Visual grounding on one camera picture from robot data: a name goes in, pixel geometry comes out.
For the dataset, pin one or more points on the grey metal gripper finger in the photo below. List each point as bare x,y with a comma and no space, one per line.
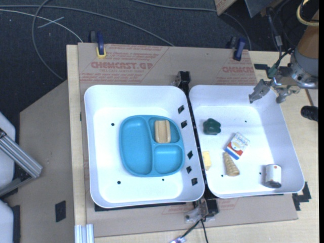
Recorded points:
283,96
260,90

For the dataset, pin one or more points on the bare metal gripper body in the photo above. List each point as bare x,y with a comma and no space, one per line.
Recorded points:
284,76

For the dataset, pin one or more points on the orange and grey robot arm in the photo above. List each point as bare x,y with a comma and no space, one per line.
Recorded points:
308,39

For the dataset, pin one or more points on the white plastic tray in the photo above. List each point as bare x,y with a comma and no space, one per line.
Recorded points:
268,140
106,140

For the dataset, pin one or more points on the white, red and blue carton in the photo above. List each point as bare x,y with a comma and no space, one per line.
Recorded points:
236,145

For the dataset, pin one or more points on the dark green bell pepper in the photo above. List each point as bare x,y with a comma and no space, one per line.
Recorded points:
211,126

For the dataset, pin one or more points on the white can, red dots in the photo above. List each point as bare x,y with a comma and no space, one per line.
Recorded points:
273,175

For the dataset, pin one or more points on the tan ice cream cone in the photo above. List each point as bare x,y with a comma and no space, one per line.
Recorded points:
231,166

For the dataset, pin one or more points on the yellow cheese block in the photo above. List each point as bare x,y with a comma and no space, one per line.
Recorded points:
207,160

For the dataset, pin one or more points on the tan hot dog bun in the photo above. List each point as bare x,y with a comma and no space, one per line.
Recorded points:
162,131

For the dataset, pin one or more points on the brown cardboard board, red print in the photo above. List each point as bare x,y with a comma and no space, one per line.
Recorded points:
131,67

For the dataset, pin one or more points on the blue divided plate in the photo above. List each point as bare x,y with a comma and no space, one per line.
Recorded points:
136,145

